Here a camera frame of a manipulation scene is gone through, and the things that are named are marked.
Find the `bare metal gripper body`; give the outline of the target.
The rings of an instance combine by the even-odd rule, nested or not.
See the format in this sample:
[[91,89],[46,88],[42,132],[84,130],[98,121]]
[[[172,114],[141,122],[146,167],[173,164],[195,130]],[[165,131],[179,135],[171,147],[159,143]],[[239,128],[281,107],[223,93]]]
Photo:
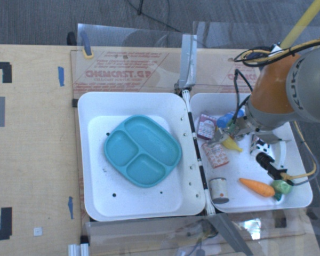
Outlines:
[[240,139],[248,134],[253,134],[259,131],[259,127],[254,124],[254,121],[248,116],[231,119],[227,124],[227,132],[230,137]]

